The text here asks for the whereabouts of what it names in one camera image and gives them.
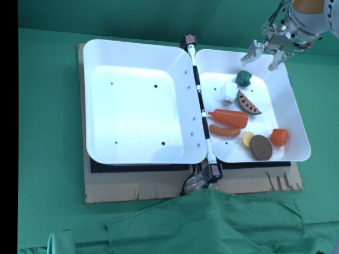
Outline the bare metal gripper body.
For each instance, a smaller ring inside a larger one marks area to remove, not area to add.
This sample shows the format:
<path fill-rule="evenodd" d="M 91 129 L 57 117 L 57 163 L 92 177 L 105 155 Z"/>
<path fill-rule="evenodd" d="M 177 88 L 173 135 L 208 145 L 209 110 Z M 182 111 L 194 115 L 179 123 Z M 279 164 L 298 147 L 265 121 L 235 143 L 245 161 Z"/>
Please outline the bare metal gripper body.
<path fill-rule="evenodd" d="M 293 20 L 290 14 L 285 14 L 280 23 L 273 19 L 262 26 L 264 48 L 272 55 L 279 51 L 286 53 L 303 52 L 312 43 L 322 38 L 321 33 L 310 33 Z"/>

